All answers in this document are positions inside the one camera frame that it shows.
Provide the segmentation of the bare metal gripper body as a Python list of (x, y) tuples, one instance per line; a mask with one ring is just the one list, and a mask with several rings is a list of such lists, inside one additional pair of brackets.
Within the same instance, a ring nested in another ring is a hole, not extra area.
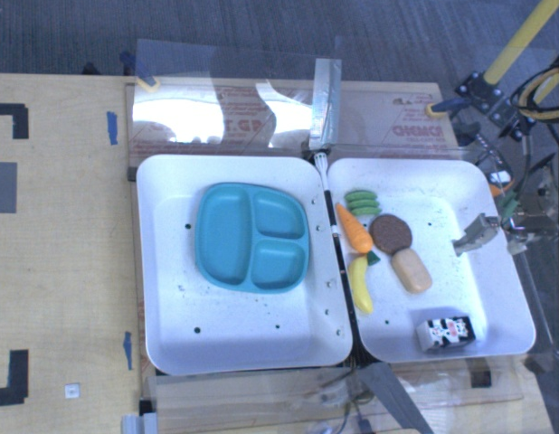
[(558, 235), (558, 223), (543, 212), (516, 212), (503, 217), (501, 227), (516, 242), (554, 239)]

